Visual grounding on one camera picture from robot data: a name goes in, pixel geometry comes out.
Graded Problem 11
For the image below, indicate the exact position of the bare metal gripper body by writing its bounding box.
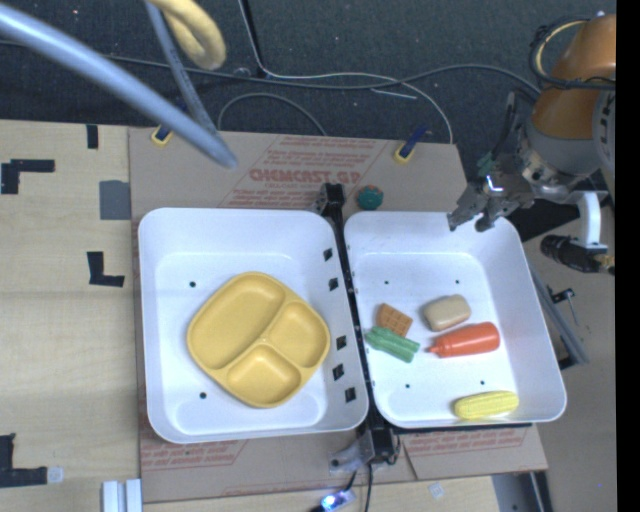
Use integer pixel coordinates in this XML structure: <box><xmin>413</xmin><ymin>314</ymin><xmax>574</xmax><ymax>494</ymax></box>
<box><xmin>468</xmin><ymin>148</ymin><xmax>577</xmax><ymax>217</ymax></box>

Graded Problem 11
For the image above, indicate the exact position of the white plastic tray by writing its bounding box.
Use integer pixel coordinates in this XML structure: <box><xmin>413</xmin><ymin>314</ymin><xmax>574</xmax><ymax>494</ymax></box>
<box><xmin>137</xmin><ymin>206</ymin><xmax>371</xmax><ymax>445</ymax></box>
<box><xmin>343</xmin><ymin>210</ymin><xmax>569</xmax><ymax>430</ymax></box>

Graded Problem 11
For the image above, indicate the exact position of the green and orange round toy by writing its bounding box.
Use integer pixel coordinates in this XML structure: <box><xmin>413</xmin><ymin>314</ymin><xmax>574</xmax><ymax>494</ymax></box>
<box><xmin>356</xmin><ymin>184</ymin><xmax>386</xmax><ymax>212</ymax></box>

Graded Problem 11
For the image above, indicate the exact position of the beige toy bread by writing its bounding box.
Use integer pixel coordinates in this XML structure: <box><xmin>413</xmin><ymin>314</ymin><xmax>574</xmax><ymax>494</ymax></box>
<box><xmin>422</xmin><ymin>293</ymin><xmax>473</xmax><ymax>333</ymax></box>

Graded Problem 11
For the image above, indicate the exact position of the orange toy waffle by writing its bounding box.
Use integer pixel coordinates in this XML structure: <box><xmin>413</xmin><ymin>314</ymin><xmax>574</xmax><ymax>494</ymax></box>
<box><xmin>375</xmin><ymin>302</ymin><xmax>415</xmax><ymax>338</ymax></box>

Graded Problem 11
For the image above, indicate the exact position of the orange toy sauce bottle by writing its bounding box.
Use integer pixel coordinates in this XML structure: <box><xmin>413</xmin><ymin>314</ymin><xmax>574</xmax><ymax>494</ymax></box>
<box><xmin>425</xmin><ymin>321</ymin><xmax>502</xmax><ymax>360</ymax></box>

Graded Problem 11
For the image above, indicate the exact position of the green toy asparagus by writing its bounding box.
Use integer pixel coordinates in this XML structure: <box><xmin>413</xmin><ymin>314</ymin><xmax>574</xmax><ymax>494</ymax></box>
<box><xmin>363</xmin><ymin>325</ymin><xmax>422</xmax><ymax>365</ymax></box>

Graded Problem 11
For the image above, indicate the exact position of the yellow toy corn cob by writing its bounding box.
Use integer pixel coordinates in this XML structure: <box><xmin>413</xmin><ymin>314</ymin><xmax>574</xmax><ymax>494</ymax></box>
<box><xmin>452</xmin><ymin>389</ymin><xmax>521</xmax><ymax>421</ymax></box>

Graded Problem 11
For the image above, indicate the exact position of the yellow divided plate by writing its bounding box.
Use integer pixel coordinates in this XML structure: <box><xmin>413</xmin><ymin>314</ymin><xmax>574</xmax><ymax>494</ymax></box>
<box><xmin>185</xmin><ymin>270</ymin><xmax>333</xmax><ymax>410</ymax></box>

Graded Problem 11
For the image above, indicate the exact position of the brown cardboard board red print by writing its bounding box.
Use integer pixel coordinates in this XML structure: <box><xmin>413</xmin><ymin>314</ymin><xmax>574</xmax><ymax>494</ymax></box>
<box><xmin>127</xmin><ymin>127</ymin><xmax>550</xmax><ymax>504</ymax></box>

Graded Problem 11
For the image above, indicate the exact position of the black cylinder on white bracket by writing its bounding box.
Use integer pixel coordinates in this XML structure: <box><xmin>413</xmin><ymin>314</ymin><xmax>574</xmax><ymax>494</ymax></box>
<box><xmin>539</xmin><ymin>191</ymin><xmax>616</xmax><ymax>275</ymax></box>

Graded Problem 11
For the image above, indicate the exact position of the black block with thin wires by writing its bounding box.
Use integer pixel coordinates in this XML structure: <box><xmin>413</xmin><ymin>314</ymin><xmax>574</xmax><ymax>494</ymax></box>
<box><xmin>327</xmin><ymin>424</ymin><xmax>402</xmax><ymax>476</ymax></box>
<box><xmin>314</xmin><ymin>182</ymin><xmax>348</xmax><ymax>218</ymax></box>

